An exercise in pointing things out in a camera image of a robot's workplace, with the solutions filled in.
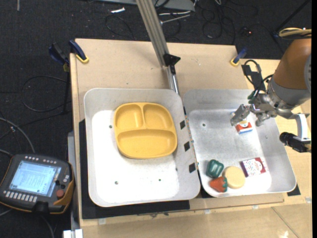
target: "white tray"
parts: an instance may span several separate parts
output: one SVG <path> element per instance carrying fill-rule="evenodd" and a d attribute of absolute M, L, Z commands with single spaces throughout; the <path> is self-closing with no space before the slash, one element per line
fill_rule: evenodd
<path fill-rule="evenodd" d="M 169 110 L 178 140 L 173 154 L 145 160 L 120 154 L 113 115 L 117 107 L 131 102 L 157 103 Z M 182 100 L 174 91 L 94 88 L 85 94 L 84 107 L 89 196 L 95 204 L 110 207 L 189 200 L 198 195 L 200 181 L 195 153 L 186 123 L 184 126 Z"/>
<path fill-rule="evenodd" d="M 285 146 L 279 140 L 275 119 L 264 121 L 256 127 L 256 116 L 248 116 L 253 131 L 238 134 L 230 124 L 230 113 L 241 105 L 247 105 L 250 90 L 191 90 L 184 96 L 184 106 L 194 141 L 199 174 L 204 190 L 214 197 L 289 192 L 296 186 L 296 178 L 288 159 Z M 240 166 L 240 162 L 255 157 L 266 160 L 268 172 L 247 177 L 239 189 L 228 188 L 217 192 L 209 186 L 206 175 L 211 159 L 224 167 Z"/>

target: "red button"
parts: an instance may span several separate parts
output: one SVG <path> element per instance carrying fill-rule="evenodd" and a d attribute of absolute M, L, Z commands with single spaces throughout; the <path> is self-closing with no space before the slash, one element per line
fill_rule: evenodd
<path fill-rule="evenodd" d="M 65 192 L 62 189 L 59 189 L 58 191 L 56 191 L 56 196 L 58 199 L 61 199 L 62 197 L 64 197 Z"/>

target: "yellow divided tray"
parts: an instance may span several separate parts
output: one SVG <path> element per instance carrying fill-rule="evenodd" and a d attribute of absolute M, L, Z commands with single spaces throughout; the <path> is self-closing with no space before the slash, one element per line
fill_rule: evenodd
<path fill-rule="evenodd" d="M 164 106 L 156 103 L 119 106 L 114 113 L 114 132 L 119 151 L 129 158 L 163 157 L 177 147 L 173 118 Z"/>

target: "black floor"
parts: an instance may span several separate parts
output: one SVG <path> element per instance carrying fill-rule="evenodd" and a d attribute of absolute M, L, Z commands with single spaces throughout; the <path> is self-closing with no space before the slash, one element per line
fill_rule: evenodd
<path fill-rule="evenodd" d="M 199 0 L 189 17 L 166 23 L 163 30 L 168 42 L 235 45 L 237 51 L 247 48 L 246 58 L 280 59 L 291 40 L 273 33 L 280 27 L 310 29 L 311 0 L 301 8 L 306 1 L 221 0 L 218 6 L 215 0 Z M 123 6 L 124 12 L 107 17 Z M 162 8 L 159 13 L 171 11 L 175 10 Z M 160 16 L 162 21 L 172 18 Z M 74 38 L 149 41 L 135 5 L 0 0 L 0 151 L 32 152 L 19 126 L 37 153 L 66 159 L 67 135 L 72 130 L 71 99 L 68 95 L 63 105 L 67 74 L 50 57 L 49 47 L 58 42 L 68 54 L 67 43 Z M 8 163 L 9 157 L 1 153 L 0 179 Z M 6 210 L 0 205 L 0 214 Z M 70 229 L 69 212 L 48 221 L 57 238 Z M 1 237 L 43 238 L 50 237 L 50 231 L 39 216 L 12 210 L 0 215 Z"/>

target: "table top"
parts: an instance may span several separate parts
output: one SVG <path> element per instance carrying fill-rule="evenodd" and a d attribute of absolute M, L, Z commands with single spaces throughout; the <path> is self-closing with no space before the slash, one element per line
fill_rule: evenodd
<path fill-rule="evenodd" d="M 168 89 L 164 68 L 160 68 L 151 42 L 77 39 L 89 57 L 82 64 L 70 54 L 73 123 L 77 190 L 80 191 L 78 123 L 84 119 L 83 98 L 92 88 Z M 252 89 L 240 65 L 230 60 L 237 55 L 235 46 L 168 43 L 172 55 L 181 57 L 176 76 L 183 99 L 190 89 Z M 256 59 L 263 77 L 274 73 L 279 60 Z M 310 100 L 294 113 L 311 113 Z M 294 120 L 275 118 L 279 131 L 297 134 Z M 311 118 L 308 118 L 311 129 Z M 311 154 L 298 153 L 286 147 L 297 179 L 300 195 L 287 193 L 201 198 L 190 200 L 190 211 L 120 216 L 86 220 L 79 225 L 87 237 L 311 237 L 312 236 L 312 169 Z"/>

